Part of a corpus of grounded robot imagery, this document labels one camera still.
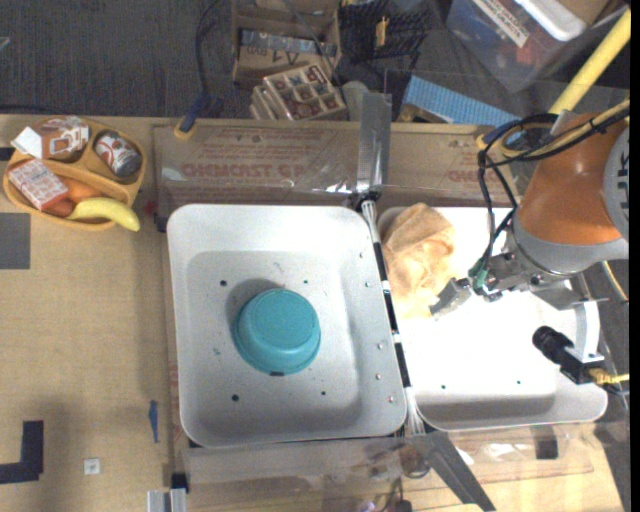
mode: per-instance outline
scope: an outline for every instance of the banana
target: banana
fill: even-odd
[[[95,218],[112,220],[131,231],[140,230],[140,220],[136,213],[126,204],[110,197],[84,199],[76,205],[73,212],[67,217],[69,220]]]

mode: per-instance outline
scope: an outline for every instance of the food box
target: food box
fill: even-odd
[[[76,116],[62,116],[27,126],[11,144],[36,158],[67,160],[89,141],[89,125]]]
[[[42,160],[29,160],[9,171],[9,181],[38,210],[64,199],[69,189]]]

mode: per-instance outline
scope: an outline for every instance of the wooden table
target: wooden table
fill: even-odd
[[[0,147],[36,119],[0,116]],[[0,486],[0,510],[142,511],[146,492],[166,488],[174,464],[161,257],[166,240],[144,213],[156,195],[153,127],[168,121],[96,120],[136,138],[151,157],[135,203],[142,229],[86,233],[32,218],[30,269],[0,270],[0,463],[19,460],[23,421],[44,420],[45,432],[40,480]],[[0,214],[16,212],[0,194]],[[0,250],[6,243],[0,240]],[[147,416],[152,400],[159,443]],[[498,510],[621,511],[604,451],[589,440],[591,472],[485,489]],[[85,475],[83,460],[94,457],[101,473]],[[449,508],[448,489],[407,497],[414,510],[477,510]],[[296,508],[263,504],[260,510]]]

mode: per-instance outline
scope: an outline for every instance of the teal bowl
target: teal bowl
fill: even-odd
[[[269,375],[304,370],[320,349],[320,323],[302,295],[281,288],[249,300],[236,316],[233,341],[242,358]]]

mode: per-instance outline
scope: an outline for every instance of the yellow pole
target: yellow pole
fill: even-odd
[[[630,39],[631,9],[627,9],[578,74],[573,77],[571,83],[551,107],[550,112],[559,114],[563,110],[573,110]]]

